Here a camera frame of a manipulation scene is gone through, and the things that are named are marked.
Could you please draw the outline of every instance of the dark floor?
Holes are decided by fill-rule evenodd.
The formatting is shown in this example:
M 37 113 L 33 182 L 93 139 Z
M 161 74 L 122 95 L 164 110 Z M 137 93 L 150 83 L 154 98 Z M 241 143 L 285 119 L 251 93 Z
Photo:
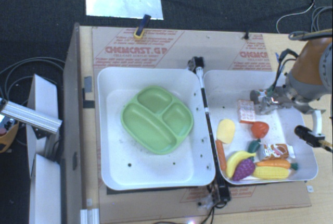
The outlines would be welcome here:
M 276 33 L 279 17 L 306 10 L 311 0 L 161 0 L 164 20 L 152 20 L 150 28 L 219 30 Z M 316 0 L 316 6 L 331 6 L 332 0 Z M 282 33 L 310 30 L 311 13 L 283 19 Z M 0 86 L 4 88 L 9 65 L 30 57 L 65 60 L 75 22 L 89 26 L 135 27 L 138 20 L 85 15 L 85 0 L 0 0 Z M 320 19 L 321 28 L 332 27 L 331 13 Z M 61 75 L 47 64 L 29 64 L 9 81 L 32 75 L 59 82 Z M 11 101 L 21 103 L 29 95 L 30 81 L 15 85 Z M 18 134 L 25 141 L 24 130 Z M 0 154 L 1 223 L 28 223 L 30 180 L 27 150 L 14 142 L 11 153 Z

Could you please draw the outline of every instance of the green plate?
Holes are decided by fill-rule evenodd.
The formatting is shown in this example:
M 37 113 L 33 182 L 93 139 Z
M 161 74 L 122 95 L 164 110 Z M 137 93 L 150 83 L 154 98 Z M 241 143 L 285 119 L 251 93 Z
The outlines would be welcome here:
M 168 154 L 188 136 L 193 126 L 190 110 L 159 86 L 141 90 L 123 108 L 126 131 L 155 154 Z

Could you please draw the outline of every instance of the toy tomato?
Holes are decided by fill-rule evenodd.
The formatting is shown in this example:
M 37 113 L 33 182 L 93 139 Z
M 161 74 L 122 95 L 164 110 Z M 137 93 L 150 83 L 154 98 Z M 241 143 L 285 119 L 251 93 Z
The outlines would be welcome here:
M 253 123 L 251 127 L 251 131 L 254 137 L 258 139 L 264 138 L 268 133 L 269 129 L 270 129 L 269 125 L 261 121 L 256 121 L 255 123 Z

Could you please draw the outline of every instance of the orange carrot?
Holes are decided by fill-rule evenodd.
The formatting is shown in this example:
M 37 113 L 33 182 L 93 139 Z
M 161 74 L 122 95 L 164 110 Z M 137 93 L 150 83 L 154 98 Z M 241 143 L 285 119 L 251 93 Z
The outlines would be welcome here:
M 277 159 L 270 159 L 257 162 L 256 165 L 258 167 L 280 167 L 280 168 L 292 168 L 293 170 L 298 169 L 297 163 L 290 163 L 288 160 L 277 158 Z
M 217 155 L 220 161 L 220 169 L 224 171 L 227 169 L 227 161 L 225 160 L 223 144 L 222 141 L 220 140 L 216 140 L 215 143 L 216 143 Z

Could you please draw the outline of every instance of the candy bar wrapper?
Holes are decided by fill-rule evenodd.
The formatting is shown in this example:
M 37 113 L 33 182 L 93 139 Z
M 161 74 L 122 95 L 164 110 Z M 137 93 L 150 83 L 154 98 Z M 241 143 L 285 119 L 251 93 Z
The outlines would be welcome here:
M 285 143 L 262 144 L 258 150 L 258 155 L 260 160 L 295 158 L 292 146 Z
M 238 100 L 238 119 L 240 123 L 254 123 L 255 122 L 255 111 L 253 101 Z

